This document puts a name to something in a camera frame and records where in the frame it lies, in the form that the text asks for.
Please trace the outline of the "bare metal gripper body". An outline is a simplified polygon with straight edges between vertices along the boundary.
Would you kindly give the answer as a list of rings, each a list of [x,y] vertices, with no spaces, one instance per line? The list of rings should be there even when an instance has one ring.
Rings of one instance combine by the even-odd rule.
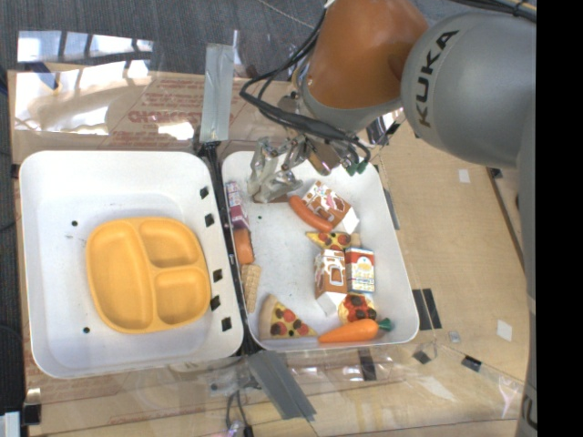
[[[370,147],[384,145],[404,121],[399,97],[360,105],[351,98],[325,103],[312,94],[290,94],[278,107],[291,118],[284,128],[286,141],[277,148],[285,159],[281,169],[289,173],[309,161],[323,176],[341,165],[353,174],[370,160]]]

